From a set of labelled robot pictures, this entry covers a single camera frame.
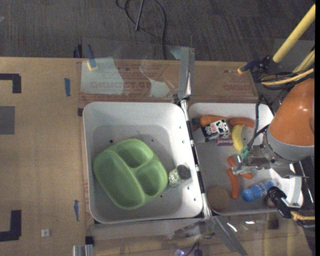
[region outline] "yellow banana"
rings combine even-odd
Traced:
[[[237,124],[231,130],[233,146],[238,152],[240,152],[244,147],[244,144],[242,143],[242,139],[241,139],[241,133],[242,133],[243,127],[244,125]]]

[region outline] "black lid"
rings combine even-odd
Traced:
[[[183,164],[178,165],[176,171],[178,172],[178,175],[182,180],[187,180],[191,178],[190,169]]]

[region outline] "gray square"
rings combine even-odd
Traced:
[[[0,106],[0,135],[15,134],[15,107]]]

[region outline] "orange object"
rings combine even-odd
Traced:
[[[315,145],[313,100],[315,79],[309,78],[294,86],[284,98],[271,121],[271,135],[280,142],[295,146]]]
[[[251,180],[254,177],[254,175],[251,172],[248,172],[248,173],[245,173],[245,174],[241,174],[240,173],[240,176],[243,177],[243,178],[246,178],[248,180]]]
[[[228,162],[228,164],[231,166],[231,167],[236,167],[236,160],[232,157],[232,156],[229,156],[227,159],[227,162]],[[254,177],[254,175],[251,173],[251,172],[249,172],[249,173],[246,173],[246,174],[239,174],[241,177],[243,177],[243,178],[246,178],[246,179],[248,179],[248,180],[251,180],[253,177]]]
[[[238,177],[233,174],[231,168],[226,171],[226,174],[228,175],[231,182],[231,197],[233,199],[237,199],[239,197],[240,191]]]
[[[248,127],[255,127],[255,121],[251,120],[250,118],[246,117],[234,117],[229,119],[228,121],[229,125],[236,126],[236,125],[244,125]]]
[[[207,126],[210,125],[211,123],[214,123],[216,121],[219,121],[221,119],[224,119],[227,121],[227,118],[224,116],[218,116],[218,115],[211,115],[211,114],[206,114],[200,117],[200,125]]]

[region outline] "small white square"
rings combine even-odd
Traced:
[[[41,237],[45,238],[45,237],[49,237],[50,236],[50,229],[46,228],[46,229],[41,229]]]

